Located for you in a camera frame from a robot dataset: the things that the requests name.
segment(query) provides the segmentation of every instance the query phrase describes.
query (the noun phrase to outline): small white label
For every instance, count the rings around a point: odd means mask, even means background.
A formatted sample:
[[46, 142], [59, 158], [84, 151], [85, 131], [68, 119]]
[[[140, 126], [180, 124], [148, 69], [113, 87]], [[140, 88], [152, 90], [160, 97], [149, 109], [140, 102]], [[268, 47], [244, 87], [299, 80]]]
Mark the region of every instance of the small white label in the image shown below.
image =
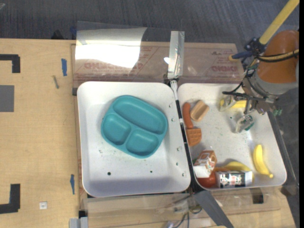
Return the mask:
[[48, 208], [48, 202], [40, 202], [39, 203], [40, 209], [47, 209]]

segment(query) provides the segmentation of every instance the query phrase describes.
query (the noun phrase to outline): banana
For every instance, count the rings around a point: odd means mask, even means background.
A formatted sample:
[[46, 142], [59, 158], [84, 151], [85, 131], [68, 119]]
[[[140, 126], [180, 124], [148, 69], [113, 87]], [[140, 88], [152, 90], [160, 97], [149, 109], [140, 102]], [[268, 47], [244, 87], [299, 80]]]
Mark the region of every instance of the banana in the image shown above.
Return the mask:
[[258, 144], [253, 150], [253, 163], [255, 165], [256, 170], [263, 175], [269, 176], [269, 178], [273, 178], [273, 174], [269, 172], [269, 169], [266, 167], [263, 159], [263, 148], [262, 145]]
[[[224, 105], [225, 100], [221, 99], [221, 101], [219, 102], [219, 106], [223, 106]], [[231, 106], [231, 108], [244, 108], [246, 106], [246, 100], [239, 100], [236, 101], [234, 103], [233, 106]]]
[[251, 169], [248, 166], [238, 161], [229, 162], [227, 165], [223, 167], [229, 169], [230, 171], [251, 171]]

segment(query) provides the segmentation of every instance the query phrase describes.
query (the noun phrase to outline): gray carpet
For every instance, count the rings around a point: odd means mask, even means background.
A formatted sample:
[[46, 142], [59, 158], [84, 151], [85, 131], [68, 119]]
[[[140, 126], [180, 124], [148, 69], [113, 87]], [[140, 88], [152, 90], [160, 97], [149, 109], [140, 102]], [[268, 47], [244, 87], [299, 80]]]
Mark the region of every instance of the gray carpet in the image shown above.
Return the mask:
[[[259, 37], [289, 0], [0, 0], [0, 38], [46, 38], [59, 30], [71, 39], [77, 21], [185, 31], [186, 42], [235, 43]], [[299, 6], [279, 31], [299, 28]], [[276, 118], [299, 183], [298, 89], [278, 103]], [[299, 227], [299, 185], [288, 200]]]

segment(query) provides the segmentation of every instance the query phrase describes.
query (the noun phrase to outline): teal plate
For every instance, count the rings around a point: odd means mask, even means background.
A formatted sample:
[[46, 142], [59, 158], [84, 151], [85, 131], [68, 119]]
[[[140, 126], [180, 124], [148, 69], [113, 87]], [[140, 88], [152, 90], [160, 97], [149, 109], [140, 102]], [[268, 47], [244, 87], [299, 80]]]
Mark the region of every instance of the teal plate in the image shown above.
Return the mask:
[[154, 154], [167, 129], [167, 118], [160, 110], [131, 95], [116, 98], [101, 123], [102, 137], [136, 158]]

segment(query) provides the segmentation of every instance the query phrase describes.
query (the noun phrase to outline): sausage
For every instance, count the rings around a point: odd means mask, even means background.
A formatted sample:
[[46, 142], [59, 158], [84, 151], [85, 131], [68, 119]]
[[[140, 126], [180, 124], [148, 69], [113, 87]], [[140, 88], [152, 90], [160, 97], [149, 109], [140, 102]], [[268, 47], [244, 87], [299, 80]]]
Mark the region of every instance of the sausage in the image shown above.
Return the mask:
[[186, 124], [186, 127], [188, 129], [193, 128], [193, 123], [190, 119], [190, 108], [191, 108], [191, 105], [188, 102], [186, 102], [182, 107], [182, 117], [183, 117], [184, 123]]

